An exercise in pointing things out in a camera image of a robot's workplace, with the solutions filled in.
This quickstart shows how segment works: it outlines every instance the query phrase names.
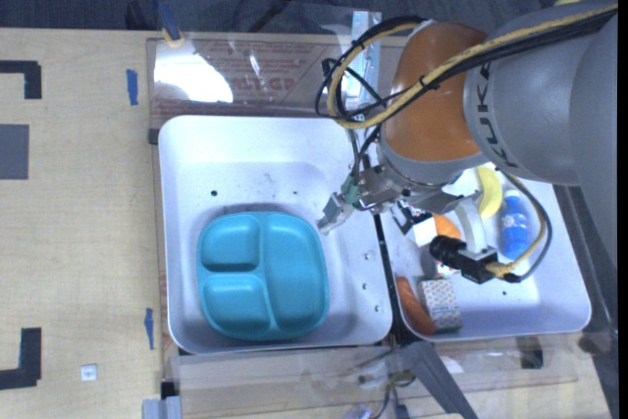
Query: water bottle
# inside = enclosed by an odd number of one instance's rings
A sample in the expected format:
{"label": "water bottle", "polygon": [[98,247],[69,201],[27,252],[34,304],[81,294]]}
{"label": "water bottle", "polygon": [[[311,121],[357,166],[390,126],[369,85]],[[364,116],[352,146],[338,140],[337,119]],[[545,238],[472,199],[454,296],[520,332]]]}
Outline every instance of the water bottle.
{"label": "water bottle", "polygon": [[501,214],[501,254],[515,260],[528,249],[528,217],[521,203],[521,193],[509,189],[503,195]]}

